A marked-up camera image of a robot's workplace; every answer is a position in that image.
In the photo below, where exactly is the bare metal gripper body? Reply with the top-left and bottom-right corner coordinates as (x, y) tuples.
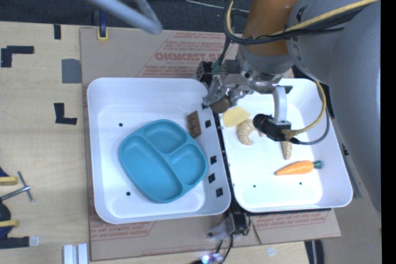
(212, 59), (282, 95)

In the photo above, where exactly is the brown round toy food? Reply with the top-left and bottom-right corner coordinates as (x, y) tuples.
(210, 96), (231, 114)

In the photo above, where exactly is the yellow potato chip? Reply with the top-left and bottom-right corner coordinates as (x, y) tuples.
(222, 106), (251, 128)

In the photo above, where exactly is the brown chocolate bar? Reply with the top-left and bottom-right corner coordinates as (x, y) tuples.
(186, 111), (202, 138)

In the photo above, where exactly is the beige croissant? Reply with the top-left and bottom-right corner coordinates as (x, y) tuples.
(236, 119), (267, 147)

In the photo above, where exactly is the cream cone-shaped toy food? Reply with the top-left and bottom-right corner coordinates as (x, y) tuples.
(280, 140), (293, 161)

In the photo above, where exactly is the blue divided plate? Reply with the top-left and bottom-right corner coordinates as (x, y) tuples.
(119, 119), (208, 204)

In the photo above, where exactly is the orange carrot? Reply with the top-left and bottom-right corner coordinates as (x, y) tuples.
(275, 160), (323, 176)

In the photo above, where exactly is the brown cardboard board red print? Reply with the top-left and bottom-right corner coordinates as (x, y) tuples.
(79, 27), (343, 262)

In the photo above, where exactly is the white plastic tray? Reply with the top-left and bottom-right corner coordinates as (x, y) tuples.
(216, 77), (354, 213)
(86, 77), (232, 224)

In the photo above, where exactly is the black block with wires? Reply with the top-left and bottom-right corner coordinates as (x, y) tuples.
(197, 61), (215, 84)

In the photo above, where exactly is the black cylinder on white bracket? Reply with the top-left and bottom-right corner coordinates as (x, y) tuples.
(252, 86), (293, 142)

